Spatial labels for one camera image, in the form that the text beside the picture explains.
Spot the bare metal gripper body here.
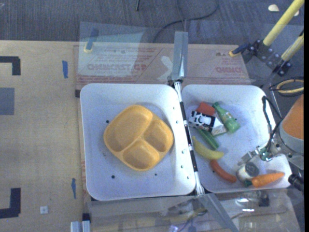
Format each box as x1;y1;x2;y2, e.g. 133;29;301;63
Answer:
256;140;290;162

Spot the white can grey lid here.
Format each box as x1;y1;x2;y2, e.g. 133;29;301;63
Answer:
236;161;260;182

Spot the white plastic tray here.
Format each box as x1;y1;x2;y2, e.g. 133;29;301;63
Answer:
79;83;197;202
181;84;293;194

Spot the orange-red sausage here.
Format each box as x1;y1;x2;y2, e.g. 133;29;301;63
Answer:
209;159;238;184

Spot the orange carrot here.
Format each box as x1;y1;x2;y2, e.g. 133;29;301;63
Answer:
243;172;286;188

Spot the yellow banana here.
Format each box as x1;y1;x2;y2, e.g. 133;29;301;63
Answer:
192;136;225;161

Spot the green pea pod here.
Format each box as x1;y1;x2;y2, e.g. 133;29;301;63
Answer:
197;128;220;151

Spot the green bottle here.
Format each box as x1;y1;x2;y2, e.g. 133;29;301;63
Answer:
212;101;241;134

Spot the black and white carton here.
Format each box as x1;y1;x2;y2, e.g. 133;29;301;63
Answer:
187;110;228;137

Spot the thin black and white rod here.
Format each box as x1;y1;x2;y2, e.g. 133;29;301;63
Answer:
173;81;206;196

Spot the orange divided plate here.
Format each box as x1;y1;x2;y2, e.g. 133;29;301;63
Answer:
103;104;174;172

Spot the brown cardboard board red print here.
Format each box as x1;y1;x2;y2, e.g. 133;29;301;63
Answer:
73;43;294;227

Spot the black cylinder on white bracket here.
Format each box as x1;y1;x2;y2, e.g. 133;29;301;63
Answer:
287;155;304;192

